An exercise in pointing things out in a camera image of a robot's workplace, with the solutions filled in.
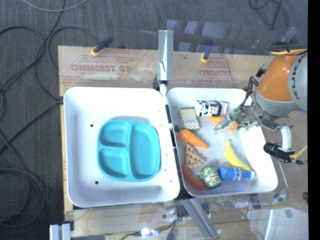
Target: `blue divided plate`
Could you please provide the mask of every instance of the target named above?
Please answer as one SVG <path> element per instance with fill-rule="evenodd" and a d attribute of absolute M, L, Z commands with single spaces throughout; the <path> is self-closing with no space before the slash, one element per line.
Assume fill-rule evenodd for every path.
<path fill-rule="evenodd" d="M 160 168 L 158 133 L 147 123 L 110 120 L 99 131 L 97 159 L 100 171 L 111 179 L 151 180 Z"/>

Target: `blue bottle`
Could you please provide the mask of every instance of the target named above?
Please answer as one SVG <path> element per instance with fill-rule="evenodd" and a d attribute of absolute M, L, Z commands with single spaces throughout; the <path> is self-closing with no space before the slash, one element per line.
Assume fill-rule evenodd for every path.
<path fill-rule="evenodd" d="M 255 177 L 255 173 L 253 171 L 244 171 L 236 167 L 219 167 L 217 172 L 221 180 L 240 181 L 244 178 L 253 179 Z"/>

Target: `toy banana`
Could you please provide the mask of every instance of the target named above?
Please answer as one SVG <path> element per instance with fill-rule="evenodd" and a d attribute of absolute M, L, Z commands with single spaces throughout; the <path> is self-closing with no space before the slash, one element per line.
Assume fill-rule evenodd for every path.
<path fill-rule="evenodd" d="M 234 167 L 239 167 L 244 171 L 251 171 L 251 168 L 246 165 L 244 162 L 240 161 L 237 155 L 235 154 L 233 148 L 230 146 L 230 141 L 226 142 L 226 148 L 224 150 L 224 155 L 228 162 L 234 166 Z"/>

